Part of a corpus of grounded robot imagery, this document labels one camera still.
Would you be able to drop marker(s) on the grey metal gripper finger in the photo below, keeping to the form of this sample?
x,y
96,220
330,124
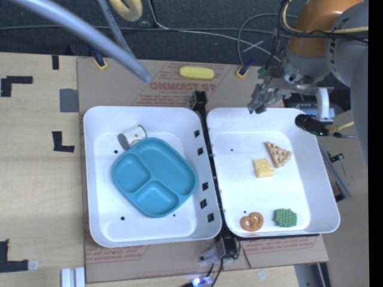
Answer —
x,y
261,106
252,104

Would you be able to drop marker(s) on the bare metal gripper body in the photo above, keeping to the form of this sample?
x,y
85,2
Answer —
x,y
279,88

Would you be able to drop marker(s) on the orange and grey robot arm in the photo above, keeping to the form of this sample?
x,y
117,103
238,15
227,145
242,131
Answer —
x,y
326,16

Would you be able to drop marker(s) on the pizza slice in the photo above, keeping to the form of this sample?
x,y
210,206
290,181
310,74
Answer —
x,y
277,155

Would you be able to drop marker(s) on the yellow cheese wedge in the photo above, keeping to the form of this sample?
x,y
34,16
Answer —
x,y
262,168

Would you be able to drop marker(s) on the yellow corn cob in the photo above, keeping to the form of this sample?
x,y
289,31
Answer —
x,y
197,72

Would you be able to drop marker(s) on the thin black rod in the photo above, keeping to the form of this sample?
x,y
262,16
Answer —
x,y
214,172

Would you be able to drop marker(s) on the white plastic tray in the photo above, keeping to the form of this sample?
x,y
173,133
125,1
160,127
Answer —
x,y
233,184
101,220

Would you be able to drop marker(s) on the orange pretzel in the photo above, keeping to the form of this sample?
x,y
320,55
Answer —
x,y
247,223

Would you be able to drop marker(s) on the blue divided plate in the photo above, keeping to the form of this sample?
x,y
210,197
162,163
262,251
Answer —
x,y
155,175

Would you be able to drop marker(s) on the white can with orange dots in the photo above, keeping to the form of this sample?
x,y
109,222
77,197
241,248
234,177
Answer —
x,y
134,132

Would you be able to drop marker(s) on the brown cardboard board red print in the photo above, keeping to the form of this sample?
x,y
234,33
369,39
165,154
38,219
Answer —
x,y
119,85

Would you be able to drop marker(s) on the black cylinder on white bracket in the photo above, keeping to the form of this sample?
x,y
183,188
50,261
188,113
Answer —
x,y
308,123

